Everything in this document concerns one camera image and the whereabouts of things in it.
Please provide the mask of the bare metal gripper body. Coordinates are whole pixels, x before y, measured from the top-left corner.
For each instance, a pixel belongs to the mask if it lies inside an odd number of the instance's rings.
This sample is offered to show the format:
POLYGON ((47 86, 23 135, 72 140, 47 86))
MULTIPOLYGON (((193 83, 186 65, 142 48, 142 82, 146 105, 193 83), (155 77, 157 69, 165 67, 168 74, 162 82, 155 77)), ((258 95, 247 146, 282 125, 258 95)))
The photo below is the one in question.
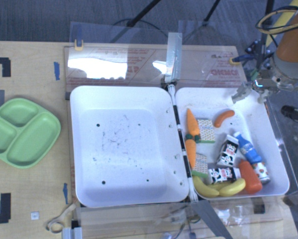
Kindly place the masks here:
POLYGON ((252 81, 251 87, 258 93, 265 91, 276 93, 278 91, 293 92, 298 90, 298 78, 288 76, 278 70, 260 70, 252 81))

